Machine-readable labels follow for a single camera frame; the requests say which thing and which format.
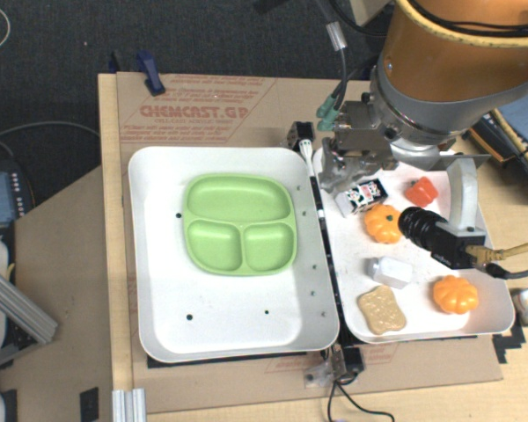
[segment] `wooden table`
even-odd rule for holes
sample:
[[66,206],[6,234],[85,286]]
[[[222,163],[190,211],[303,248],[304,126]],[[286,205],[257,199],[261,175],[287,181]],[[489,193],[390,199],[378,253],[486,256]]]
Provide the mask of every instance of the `wooden table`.
[[[109,290],[112,375],[114,389],[131,390],[134,386],[130,332],[128,283],[125,260],[125,223],[121,205],[121,157],[119,144],[118,89],[115,75],[99,76],[99,109],[102,137],[102,170],[106,212],[106,253]],[[300,80],[302,90],[312,86],[332,88],[331,82]],[[320,102],[309,102],[309,114]],[[470,143],[458,141],[457,150],[478,153]],[[528,189],[507,184],[501,171],[490,162],[479,169],[480,207],[494,246],[509,248],[528,242]],[[502,263],[509,270],[528,268],[528,253]],[[528,287],[528,278],[513,280],[511,287]],[[396,420],[414,421],[512,421],[528,422],[528,327],[521,349],[507,352],[502,365],[503,380],[430,389],[411,389],[356,396],[365,408],[391,412]],[[335,397],[334,418],[344,420],[383,420],[357,414],[344,398]],[[326,419],[326,399],[251,404],[196,411],[177,411],[150,415],[150,422],[163,421],[312,421]]]

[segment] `toy bread slice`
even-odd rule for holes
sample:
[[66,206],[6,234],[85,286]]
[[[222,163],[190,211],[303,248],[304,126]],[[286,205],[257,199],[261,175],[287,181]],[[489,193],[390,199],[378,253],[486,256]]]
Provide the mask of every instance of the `toy bread slice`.
[[366,318],[370,331],[377,335],[402,330],[407,324],[407,319],[395,300],[395,294],[386,285],[360,295],[358,308]]

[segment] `black floor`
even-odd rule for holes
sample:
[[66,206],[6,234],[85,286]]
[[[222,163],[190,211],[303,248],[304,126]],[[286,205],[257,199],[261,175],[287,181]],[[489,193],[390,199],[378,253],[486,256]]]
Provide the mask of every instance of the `black floor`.
[[[351,17],[348,0],[337,0]],[[0,48],[0,132],[41,121],[98,130],[98,73],[149,50],[165,73],[337,78],[339,60],[312,0],[0,0],[11,35]],[[372,23],[385,26],[390,16]],[[349,67],[382,40],[349,29]],[[0,39],[6,24],[0,16]],[[99,139],[68,126],[0,136],[37,204],[99,165]],[[0,159],[6,158],[0,147]]]

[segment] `blue clip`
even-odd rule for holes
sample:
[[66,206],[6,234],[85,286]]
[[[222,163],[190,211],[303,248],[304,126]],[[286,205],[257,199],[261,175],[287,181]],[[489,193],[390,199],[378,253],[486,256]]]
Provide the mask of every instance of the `blue clip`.
[[149,89],[150,94],[152,96],[164,94],[166,92],[166,88],[160,81],[155,59],[150,54],[150,52],[147,50],[139,50],[137,53],[137,63],[139,64],[139,70],[147,75],[147,79],[144,81],[144,83]]

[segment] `white tray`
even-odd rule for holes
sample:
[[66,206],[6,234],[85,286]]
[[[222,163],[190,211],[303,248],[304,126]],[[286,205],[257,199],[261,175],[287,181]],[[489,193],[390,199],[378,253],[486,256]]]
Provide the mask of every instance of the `white tray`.
[[[155,360],[175,363],[322,350],[339,319],[303,159],[282,148],[147,147],[129,162],[139,334]],[[181,219],[188,182],[248,173],[283,184],[293,201],[297,255],[283,272],[207,273],[187,254]]]
[[[321,157],[322,149],[313,157],[313,166],[317,173],[321,171]],[[414,206],[405,198],[405,190],[413,180],[422,176],[428,177],[439,192],[438,198],[425,209],[448,219],[450,182],[445,171],[426,172],[400,164],[395,171],[380,171],[364,181],[379,178],[389,194],[385,204],[403,211]],[[504,332],[514,323],[515,310],[504,280],[494,279],[476,269],[452,271],[434,260],[429,251],[417,247],[405,237],[396,244],[377,243],[365,230],[363,213],[344,218],[333,194],[321,190],[321,197],[345,322],[358,339],[377,344],[428,338],[457,338]],[[485,229],[480,212],[477,226]],[[371,258],[383,256],[412,265],[414,279],[403,289],[392,288],[397,303],[407,318],[407,325],[400,331],[388,331],[379,336],[368,328],[356,299],[379,286],[366,271]],[[443,313],[434,304],[431,297],[432,286],[436,280],[447,274],[462,276],[477,287],[480,297],[477,309],[464,315],[450,315]]]

